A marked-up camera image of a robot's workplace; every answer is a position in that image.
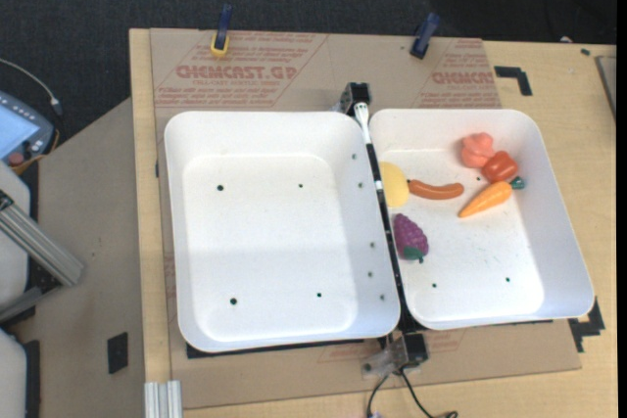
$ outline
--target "brown sausage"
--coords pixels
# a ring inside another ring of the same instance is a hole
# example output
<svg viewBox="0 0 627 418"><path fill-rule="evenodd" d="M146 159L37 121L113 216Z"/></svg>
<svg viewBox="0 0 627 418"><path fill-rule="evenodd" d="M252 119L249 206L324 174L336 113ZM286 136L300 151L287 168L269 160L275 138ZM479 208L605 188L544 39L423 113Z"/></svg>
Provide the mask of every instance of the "brown sausage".
<svg viewBox="0 0 627 418"><path fill-rule="evenodd" d="M424 199L442 201L444 199L459 197L463 194L463 185L461 183L451 183L437 187L413 179L410 180L410 192Z"/></svg>

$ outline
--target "blue screen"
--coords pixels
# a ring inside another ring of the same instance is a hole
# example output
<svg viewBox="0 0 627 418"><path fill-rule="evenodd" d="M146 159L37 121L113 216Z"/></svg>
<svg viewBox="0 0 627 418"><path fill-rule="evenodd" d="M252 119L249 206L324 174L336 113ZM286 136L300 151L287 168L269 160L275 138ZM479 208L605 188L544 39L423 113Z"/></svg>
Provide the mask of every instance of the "blue screen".
<svg viewBox="0 0 627 418"><path fill-rule="evenodd" d="M37 124L0 106L0 159L16 150L37 129Z"/></svg>

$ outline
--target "white tray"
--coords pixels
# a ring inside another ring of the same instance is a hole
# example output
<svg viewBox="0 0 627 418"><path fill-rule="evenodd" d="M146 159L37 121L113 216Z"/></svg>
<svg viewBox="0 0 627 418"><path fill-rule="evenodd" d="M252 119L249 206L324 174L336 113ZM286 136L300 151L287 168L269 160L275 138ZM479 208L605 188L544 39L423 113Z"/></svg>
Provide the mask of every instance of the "white tray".
<svg viewBox="0 0 627 418"><path fill-rule="evenodd" d="M178 323L210 352L375 338L400 305L361 130L187 112L165 145Z"/></svg>
<svg viewBox="0 0 627 418"><path fill-rule="evenodd" d="M408 179L459 182L464 193L432 201L410 196L390 210L415 221L429 241L423 263L400 259L411 315L450 329L586 314L594 294L536 123L513 110L385 110L370 121L379 161ZM488 132L495 150L516 159L525 188L502 205L459 218L487 186L460 160L464 136Z"/></svg>
<svg viewBox="0 0 627 418"><path fill-rule="evenodd" d="M484 213L458 211L487 185L461 138L494 137L526 187ZM594 302L533 120L511 110L385 110L379 160L408 179L460 182L455 199L410 196L423 263L398 258L410 314L430 329L587 313ZM334 112L186 112L165 133L178 322L208 352L384 336L400 300L361 131Z"/></svg>

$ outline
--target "blue clamp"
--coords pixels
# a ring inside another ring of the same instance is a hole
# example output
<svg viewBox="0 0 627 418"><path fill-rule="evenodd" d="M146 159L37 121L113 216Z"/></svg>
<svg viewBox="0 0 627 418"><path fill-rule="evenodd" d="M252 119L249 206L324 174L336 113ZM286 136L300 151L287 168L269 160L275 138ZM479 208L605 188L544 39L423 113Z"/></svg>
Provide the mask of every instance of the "blue clamp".
<svg viewBox="0 0 627 418"><path fill-rule="evenodd" d="M231 22L231 14L233 13L233 6L230 4L224 4L222 6L222 12L219 15L219 21L217 22L217 32L212 37L211 50L214 56L224 56L228 49L228 25Z"/></svg>
<svg viewBox="0 0 627 418"><path fill-rule="evenodd" d="M435 13L429 13L427 20L420 26L420 31L411 45L410 53L412 56L416 56L420 60L424 58L429 47L429 39L439 24L440 17Z"/></svg>

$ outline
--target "red bell pepper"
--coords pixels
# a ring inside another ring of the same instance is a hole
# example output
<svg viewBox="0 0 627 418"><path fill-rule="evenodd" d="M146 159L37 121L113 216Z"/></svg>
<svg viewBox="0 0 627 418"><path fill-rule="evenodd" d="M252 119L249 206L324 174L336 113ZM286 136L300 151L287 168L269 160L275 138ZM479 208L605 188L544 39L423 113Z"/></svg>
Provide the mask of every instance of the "red bell pepper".
<svg viewBox="0 0 627 418"><path fill-rule="evenodd" d="M518 172L518 164L503 150L496 152L481 168L481 173L490 183L512 178Z"/></svg>

